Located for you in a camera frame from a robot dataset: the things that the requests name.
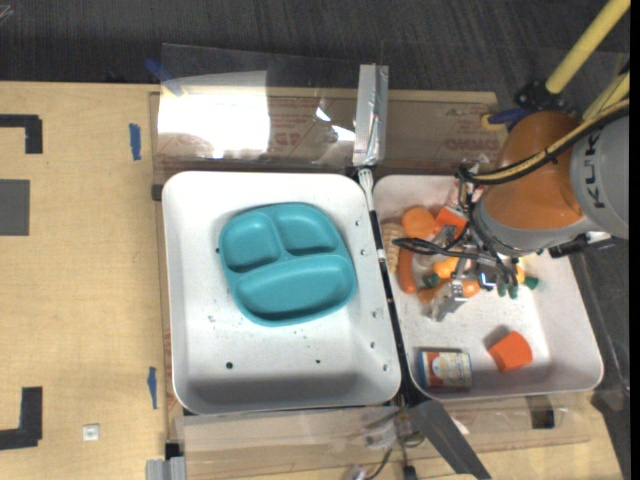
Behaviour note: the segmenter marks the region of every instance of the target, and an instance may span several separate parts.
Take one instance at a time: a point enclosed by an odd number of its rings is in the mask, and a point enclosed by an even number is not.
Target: orange toy
[[[436,219],[426,208],[414,206],[402,215],[402,227],[409,238],[424,239],[433,234]]]
[[[458,212],[453,211],[451,208],[447,208],[446,206],[444,206],[438,212],[433,232],[439,233],[444,226],[455,226],[455,236],[457,238],[466,224],[467,219],[464,216],[460,215]]]
[[[525,279],[526,276],[524,275],[524,270],[522,270],[520,265],[516,265],[516,280],[518,281],[518,284],[524,283]]]
[[[433,271],[438,274],[440,279],[449,279],[451,274],[456,271],[458,266],[458,258],[450,256],[442,261],[437,261],[433,265]]]
[[[480,293],[480,284],[478,281],[473,279],[464,279],[462,281],[462,295],[467,298],[471,298],[474,295],[478,295]]]
[[[416,293],[418,285],[413,278],[413,253],[407,249],[400,249],[398,254],[398,283],[404,293]]]
[[[511,331],[491,347],[489,354],[501,372],[517,370],[533,361],[529,343],[517,331]]]

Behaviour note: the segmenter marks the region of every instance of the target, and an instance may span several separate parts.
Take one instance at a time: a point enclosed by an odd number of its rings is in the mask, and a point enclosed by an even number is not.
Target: metal rod
[[[600,96],[589,106],[582,118],[587,121],[601,110],[622,101],[631,88],[631,70],[618,75]]]
[[[562,92],[629,7],[631,7],[631,0],[609,0],[605,4],[578,42],[547,79],[545,85],[550,93]]]

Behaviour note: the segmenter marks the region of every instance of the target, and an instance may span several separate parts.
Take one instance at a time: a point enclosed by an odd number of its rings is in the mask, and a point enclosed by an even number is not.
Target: white sink basin
[[[435,212],[444,206],[452,190],[455,193],[454,181],[448,176],[386,176],[374,189],[378,217],[381,221],[400,218],[414,205]],[[414,258],[414,275],[420,282],[427,272],[417,261]],[[527,275],[540,279],[535,290],[521,286],[516,300],[483,291],[441,322],[427,318],[418,298],[403,293],[396,276],[391,276],[411,377],[424,395],[443,401],[490,399],[589,391],[600,383],[602,358],[569,258],[530,254],[520,265]],[[533,362],[501,373],[487,349],[497,337],[512,330],[527,339]],[[447,392],[421,386],[418,356],[425,349],[469,354],[473,388]]]
[[[361,188],[345,176],[184,172],[162,194],[173,383],[198,414],[381,404],[400,368]],[[344,239],[358,289],[343,308],[268,327],[234,303],[216,253],[224,224],[262,205],[301,202],[325,212]]]

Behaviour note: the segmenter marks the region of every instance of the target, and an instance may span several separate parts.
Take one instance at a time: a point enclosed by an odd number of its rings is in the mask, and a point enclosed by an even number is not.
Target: dark floor
[[[176,43],[382,61],[392,87],[491,90],[508,104],[550,73],[606,1],[0,0],[0,12],[14,11],[0,18],[0,80],[154,82],[145,59]],[[629,52],[627,14],[568,97],[584,108]],[[589,251],[574,268],[607,363],[603,389],[618,392],[630,371],[628,242]],[[608,412],[630,477],[629,413]]]

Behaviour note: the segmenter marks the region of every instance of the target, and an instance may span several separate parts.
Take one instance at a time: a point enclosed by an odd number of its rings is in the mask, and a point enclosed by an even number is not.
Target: tin can
[[[419,360],[426,387],[469,389],[473,386],[469,354],[422,351]]]

